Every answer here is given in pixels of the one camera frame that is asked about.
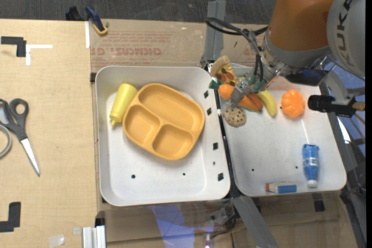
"scissors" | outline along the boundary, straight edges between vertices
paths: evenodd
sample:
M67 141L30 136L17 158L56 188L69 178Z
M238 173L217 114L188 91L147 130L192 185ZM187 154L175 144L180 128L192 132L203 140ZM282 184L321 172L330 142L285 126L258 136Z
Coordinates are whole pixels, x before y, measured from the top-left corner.
M22 105L24 107L24 111L22 113L17 112L16 108L18 105ZM0 107L1 106L3 107L7 122L4 123L0 120L0 125L3 125L8 130L16 134L18 140L26 151L32 167L34 168L36 174L40 177L40 170L37 166L36 158L25 130L26 116L28 114L28 103L20 98L13 99L10 103L0 99Z

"orange divided plate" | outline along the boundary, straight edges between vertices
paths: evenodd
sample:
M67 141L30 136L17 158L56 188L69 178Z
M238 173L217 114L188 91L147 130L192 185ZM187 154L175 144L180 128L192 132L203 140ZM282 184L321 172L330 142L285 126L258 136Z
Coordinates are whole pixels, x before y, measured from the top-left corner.
M185 157L203 130L202 108L181 92L160 83L142 87L123 118L127 137L166 160Z

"scissors handle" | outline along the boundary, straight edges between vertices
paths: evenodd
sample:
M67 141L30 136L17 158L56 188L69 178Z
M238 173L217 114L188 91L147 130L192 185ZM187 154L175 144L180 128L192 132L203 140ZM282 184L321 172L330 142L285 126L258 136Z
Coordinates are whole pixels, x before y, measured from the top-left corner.
M18 139L21 141L21 140L27 138L27 134L26 134L26 131L24 129L24 125L25 125L25 122L26 122L26 115L28 113L28 104L24 100L18 99L18 98L12 100L10 103L12 103L12 102L13 102L13 104L12 104L13 108L10 108L10 104L7 101L5 101L3 99L0 99L0 103L2 103L4 112L5 112L5 116L8 120L7 123L4 123L4 122L0 121L0 124L5 126L6 128L8 128L9 130L13 131L17 135ZM24 112L22 114L19 114L16 111L16 107L19 103L24 105Z

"white bottle cap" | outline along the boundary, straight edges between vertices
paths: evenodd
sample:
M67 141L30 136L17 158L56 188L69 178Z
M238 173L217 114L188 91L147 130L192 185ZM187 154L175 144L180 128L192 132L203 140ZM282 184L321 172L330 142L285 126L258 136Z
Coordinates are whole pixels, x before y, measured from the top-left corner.
M307 187L309 188L317 188L318 182L316 180L308 180Z

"blue water bottle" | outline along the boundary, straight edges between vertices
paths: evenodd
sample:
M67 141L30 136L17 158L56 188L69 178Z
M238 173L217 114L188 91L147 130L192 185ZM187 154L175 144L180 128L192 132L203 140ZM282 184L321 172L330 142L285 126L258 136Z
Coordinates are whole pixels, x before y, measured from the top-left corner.
M305 144L302 146L303 170L307 178L307 187L316 188L319 172L319 147Z

